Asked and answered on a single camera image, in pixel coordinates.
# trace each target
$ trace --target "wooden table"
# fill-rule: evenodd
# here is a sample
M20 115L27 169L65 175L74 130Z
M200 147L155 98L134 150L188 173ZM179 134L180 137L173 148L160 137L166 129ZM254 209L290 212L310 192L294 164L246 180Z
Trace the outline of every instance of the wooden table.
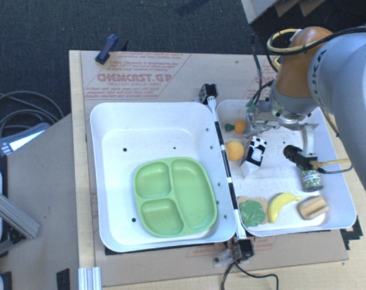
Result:
M91 215L90 182L88 180L88 155L85 141L85 113L82 86L80 51L70 51L71 102L73 117L74 162L77 199L77 230L79 265L92 268L96 265L93 225ZM341 142L331 133L338 158L345 158ZM366 196L354 171L345 173L363 236L350 242L349 260L346 262L319 263L287 268L254 271L254 274L274 273L279 277L280 289L366 289ZM183 278L104 289L220 289L222 275ZM274 279L253 279L241 272L227 278L227 289L275 289Z

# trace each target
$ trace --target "black clamp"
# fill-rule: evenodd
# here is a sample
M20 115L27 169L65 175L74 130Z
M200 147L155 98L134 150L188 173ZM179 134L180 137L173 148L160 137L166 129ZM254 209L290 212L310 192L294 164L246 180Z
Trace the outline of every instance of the black clamp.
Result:
M107 38L105 46L102 48L102 51L96 57L96 62L101 63L102 65L109 59L110 55L109 52L116 47L118 43L118 37L115 34L112 34L110 37Z

